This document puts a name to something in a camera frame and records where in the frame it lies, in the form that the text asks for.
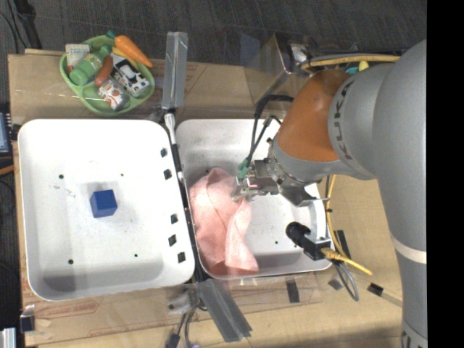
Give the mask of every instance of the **pink towel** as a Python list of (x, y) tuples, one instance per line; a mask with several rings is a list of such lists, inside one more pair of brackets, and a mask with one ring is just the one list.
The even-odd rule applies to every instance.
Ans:
[(245, 199), (232, 201), (234, 179), (215, 167), (189, 192), (200, 255), (212, 276), (258, 271), (256, 259), (244, 242), (252, 209)]

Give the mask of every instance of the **green bowl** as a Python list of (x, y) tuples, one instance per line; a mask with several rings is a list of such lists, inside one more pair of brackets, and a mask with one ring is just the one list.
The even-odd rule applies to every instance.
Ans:
[[(111, 38), (103, 36), (97, 36), (95, 38), (90, 38), (83, 42), (84, 44), (90, 44), (91, 51), (98, 51), (103, 46), (103, 44), (109, 44), (111, 46), (115, 45), (115, 41)], [(66, 84), (71, 88), (76, 96), (84, 103), (84, 105), (95, 113), (98, 116), (102, 117), (116, 117), (123, 113), (129, 112), (132, 109), (136, 108), (140, 104), (144, 103), (154, 92), (154, 79), (152, 73), (149, 69), (137, 62), (138, 70), (140, 73), (149, 81), (150, 87), (145, 91), (142, 96), (135, 98), (130, 94), (130, 101), (125, 104), (122, 109), (114, 111), (98, 94), (99, 87), (95, 85), (95, 82), (90, 81), (84, 86), (75, 85), (67, 73), (67, 59), (66, 54), (64, 54), (59, 61), (59, 71), (61, 72), (62, 77), (65, 79)]]

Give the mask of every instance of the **yellow cable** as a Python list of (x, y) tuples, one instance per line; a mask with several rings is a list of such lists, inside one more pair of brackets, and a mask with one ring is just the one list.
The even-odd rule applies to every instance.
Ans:
[(299, 68), (301, 68), (302, 70), (306, 71), (307, 73), (311, 75), (314, 75), (317, 72), (316, 70), (310, 67), (310, 64), (308, 62), (303, 63)]
[(341, 262), (348, 263), (348, 264), (352, 265), (353, 267), (357, 268), (358, 270), (361, 270), (362, 272), (367, 273), (370, 276), (372, 275), (372, 271), (370, 271), (366, 267), (363, 267), (361, 264), (356, 263), (354, 260), (351, 260), (350, 258), (344, 257), (343, 255), (339, 254), (335, 250), (332, 250), (330, 247), (323, 247), (321, 249), (321, 252), (328, 259), (340, 260)]
[(311, 67), (318, 66), (330, 66), (330, 65), (340, 65), (342, 63), (351, 63), (351, 62), (396, 62), (399, 59), (397, 55), (385, 55), (385, 54), (368, 54), (368, 55), (356, 55), (352, 57), (339, 57), (332, 59), (321, 59), (318, 61), (310, 62)]
[[(332, 196), (332, 191), (334, 189), (334, 183), (335, 183), (335, 177), (336, 175), (332, 175), (329, 183), (328, 183), (328, 190), (327, 190), (327, 197), (328, 198), (331, 198)], [(372, 275), (372, 272), (367, 269), (366, 267), (363, 267), (362, 265), (360, 265), (359, 263), (356, 263), (354, 260), (351, 260), (349, 258), (349, 256), (347, 255), (347, 253), (345, 253), (345, 251), (343, 250), (343, 248), (341, 247), (341, 244), (339, 243), (339, 241), (337, 240), (337, 238), (335, 237), (335, 233), (334, 233), (334, 227), (333, 227), (333, 224), (332, 224), (332, 218), (331, 218), (331, 213), (330, 213), (330, 208), (331, 208), (331, 200), (328, 200), (326, 202), (326, 217), (327, 217), (327, 226), (328, 226), (328, 230), (331, 234), (331, 237), (332, 237), (332, 241), (333, 241), (333, 244), (335, 245), (335, 248), (338, 250), (338, 252), (340, 254), (338, 254), (337, 252), (335, 252), (334, 250), (330, 249), (330, 248), (322, 248), (321, 251), (324, 253), (324, 255), (329, 258), (329, 259), (335, 259), (335, 260), (341, 260), (345, 263), (348, 263), (350, 265), (352, 265), (353, 267), (356, 267), (357, 269), (361, 270), (362, 272), (365, 272), (367, 273), (368, 275)]]
[[(336, 177), (336, 175), (332, 175), (332, 178), (330, 179), (329, 184), (328, 184), (327, 197), (329, 199), (332, 197), (332, 191), (334, 189), (335, 177)], [(328, 231), (330, 232), (333, 244), (335, 245), (335, 247), (339, 251), (339, 253), (341, 255), (343, 255), (344, 257), (349, 258), (347, 253), (343, 250), (343, 248), (341, 247), (341, 244), (339, 243), (339, 241), (335, 237), (334, 227), (332, 226), (332, 217), (331, 217), (331, 213), (330, 213), (330, 208), (331, 208), (331, 200), (328, 200), (326, 202), (326, 217), (327, 217)]]

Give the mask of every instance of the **cable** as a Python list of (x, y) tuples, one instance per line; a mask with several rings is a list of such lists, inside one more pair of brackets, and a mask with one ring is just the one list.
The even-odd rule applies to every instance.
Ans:
[(252, 142), (251, 142), (251, 146), (249, 148), (249, 154), (248, 156), (246, 157), (245, 159), (245, 166), (246, 167), (249, 167), (249, 164), (251, 163), (252, 161), (252, 156), (253, 156), (253, 153), (254, 153), (254, 145), (255, 145), (255, 142), (254, 142), (254, 139), (256, 138), (256, 129), (257, 129), (257, 126), (258, 126), (258, 120), (259, 118), (261, 117), (261, 114), (262, 114), (262, 111), (264, 110), (264, 108), (266, 107), (266, 105), (269, 103), (269, 102), (277, 102), (277, 101), (280, 101), (280, 102), (292, 102), (293, 101), (293, 97), (291, 96), (284, 96), (284, 95), (277, 95), (277, 94), (268, 94), (267, 96), (264, 96), (260, 99), (260, 101), (258, 102), (257, 106), (256, 106), (256, 110), (254, 111), (254, 123), (253, 123), (253, 131), (252, 131)]
[(195, 314), (195, 309), (196, 308), (193, 308), (191, 310), (191, 312), (188, 314), (187, 321), (186, 321), (186, 324), (185, 324), (185, 328), (184, 328), (184, 331), (183, 331), (183, 337), (186, 340), (187, 348), (192, 348), (192, 345), (191, 345), (190, 339), (189, 339), (189, 325), (190, 325), (191, 319), (193, 318), (193, 316)]
[(171, 334), (171, 336), (169, 337), (169, 341), (166, 343), (166, 348), (177, 348), (177, 346), (179, 345), (179, 341), (181, 340), (182, 326), (183, 322), (186, 319), (186, 316), (186, 313), (182, 314), (181, 322), (179, 323), (177, 333)]
[(306, 71), (307, 73), (309, 73), (310, 75), (314, 75), (317, 70), (315, 70), (314, 68), (312, 68), (310, 66), (310, 62), (309, 61), (304, 61), (303, 63), (301, 63), (299, 65), (299, 68), (301, 68), (302, 70)]
[(274, 115), (269, 116), (269, 117), (264, 121), (264, 123), (263, 123), (264, 125), (263, 125), (263, 127), (262, 127), (262, 129), (261, 129), (261, 133), (259, 134), (258, 139), (256, 140), (256, 143), (253, 145), (253, 147), (252, 147), (252, 149), (251, 149), (251, 151), (250, 151), (250, 153), (249, 153), (249, 155), (248, 155), (248, 157), (247, 157), (248, 161), (252, 161), (254, 151), (256, 151), (256, 148), (258, 147), (258, 145), (259, 145), (260, 142), (261, 142), (262, 136), (264, 136), (264, 132), (265, 132), (266, 129), (269, 127), (270, 122), (271, 122), (272, 120), (277, 121), (277, 122), (279, 123), (279, 125), (282, 123), (282, 122), (281, 122), (276, 116), (274, 116)]
[(17, 37), (20, 38), (21, 44), (24, 45), (25, 48), (27, 48), (28, 46), (26, 45), (26, 43), (25, 43), (24, 40), (22, 39), (22, 37), (21, 37), (21, 35), (20, 35), (20, 29), (18, 28), (18, 26), (17, 26), (17, 24), (16, 24), (15, 13), (13, 12), (12, 3), (10, 2), (10, 0), (7, 0), (7, 3), (8, 3), (9, 11), (10, 11), (11, 14), (12, 14), (13, 25), (14, 25), (14, 28), (16, 28)]
[[(360, 293), (357, 290), (355, 280), (353, 279), (353, 276), (351, 273), (347, 270), (347, 268), (340, 262), (337, 262), (336, 260), (332, 262), (335, 265), (336, 272), (339, 274), (341, 282), (344, 284), (345, 289), (348, 291), (348, 294), (355, 300), (356, 302), (360, 301)], [(349, 283), (353, 287), (353, 291), (349, 288), (347, 281), (341, 274), (341, 272), (344, 272), (344, 274), (348, 277)]]
[(347, 255), (347, 253), (343, 250), (343, 248), (341, 247), (341, 244), (339, 243), (339, 240), (335, 237), (335, 233), (334, 233), (334, 226), (332, 225), (332, 217), (331, 217), (331, 196), (332, 196), (332, 191), (334, 189), (334, 183), (335, 183), (335, 177), (336, 175), (332, 175), (331, 177), (328, 176), (327, 179), (328, 179), (328, 188), (327, 188), (327, 194), (326, 194), (326, 197), (329, 198), (328, 201), (326, 201), (326, 217), (327, 217), (327, 226), (328, 226), (328, 230), (331, 234), (331, 237), (332, 237), (332, 241), (333, 241), (333, 244), (335, 245), (335, 248), (338, 250), (338, 252), (343, 255), (345, 258), (349, 259), (349, 256)]
[(311, 67), (320, 67), (320, 66), (330, 66), (330, 65), (341, 65), (344, 63), (352, 62), (396, 62), (400, 56), (397, 55), (387, 55), (387, 54), (363, 54), (363, 55), (353, 55), (339, 58), (330, 58), (330, 59), (321, 59), (313, 60), (309, 63)]
[(8, 20), (8, 18), (5, 16), (5, 14), (3, 14), (2, 12), (0, 12), (0, 15), (3, 17), (3, 19), (5, 20), (5, 22), (7, 23), (8, 27), (9, 27), (9, 30), (12, 32), (12, 36), (13, 36), (13, 40), (14, 40), (14, 50), (16, 51), (16, 54), (19, 54), (20, 53), (20, 48), (19, 48), (19, 44), (17, 42), (17, 37), (16, 37), (16, 34), (15, 34), (15, 30), (11, 24), (11, 22)]
[(356, 263), (354, 260), (351, 260), (348, 257), (344, 257), (343, 255), (339, 254), (335, 250), (332, 250), (330, 247), (323, 247), (321, 249), (321, 252), (324, 254), (324, 256), (327, 259), (330, 260), (338, 260), (339, 262), (345, 262), (349, 265), (352, 265), (353, 267), (357, 268), (358, 270), (361, 270), (364, 273), (367, 273), (368, 275), (372, 275), (372, 271), (367, 269), (366, 267), (362, 266), (359, 263)]

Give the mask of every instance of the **small box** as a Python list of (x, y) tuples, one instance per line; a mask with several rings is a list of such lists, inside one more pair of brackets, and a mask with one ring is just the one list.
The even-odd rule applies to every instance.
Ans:
[(96, 191), (90, 198), (90, 206), (94, 218), (109, 217), (117, 209), (115, 193), (112, 189), (105, 191)]

